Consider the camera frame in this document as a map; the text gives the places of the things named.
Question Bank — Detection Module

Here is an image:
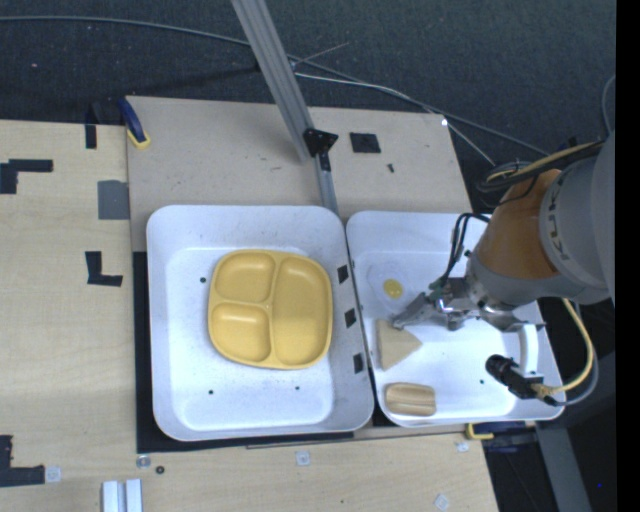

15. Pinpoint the beige triangular bread slice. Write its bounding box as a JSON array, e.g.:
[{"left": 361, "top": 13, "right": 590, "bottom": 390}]
[{"left": 374, "top": 318, "right": 424, "bottom": 373}]

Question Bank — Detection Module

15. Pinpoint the tan hot dog bun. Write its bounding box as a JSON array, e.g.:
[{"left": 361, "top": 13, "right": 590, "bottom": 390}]
[{"left": 383, "top": 381, "right": 438, "bottom": 418}]

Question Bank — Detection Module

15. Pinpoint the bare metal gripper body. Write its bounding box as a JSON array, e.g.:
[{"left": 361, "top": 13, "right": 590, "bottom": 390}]
[{"left": 428, "top": 277, "right": 522, "bottom": 334}]

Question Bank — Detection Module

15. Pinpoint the black cylinder on white bracket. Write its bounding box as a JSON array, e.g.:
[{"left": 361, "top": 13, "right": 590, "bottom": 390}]
[{"left": 484, "top": 322, "right": 549, "bottom": 401}]

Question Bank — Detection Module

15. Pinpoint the yellow divided plate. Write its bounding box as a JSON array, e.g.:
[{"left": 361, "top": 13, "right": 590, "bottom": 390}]
[{"left": 206, "top": 248, "right": 335, "bottom": 372}]

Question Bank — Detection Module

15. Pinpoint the white plastic tray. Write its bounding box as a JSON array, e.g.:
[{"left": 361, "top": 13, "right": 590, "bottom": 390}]
[
  {"left": 145, "top": 203, "right": 376, "bottom": 443},
  {"left": 344, "top": 209, "right": 568, "bottom": 429}
]

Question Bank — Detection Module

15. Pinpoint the pale wood board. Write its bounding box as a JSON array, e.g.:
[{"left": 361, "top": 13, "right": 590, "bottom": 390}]
[{"left": 124, "top": 94, "right": 489, "bottom": 450}]

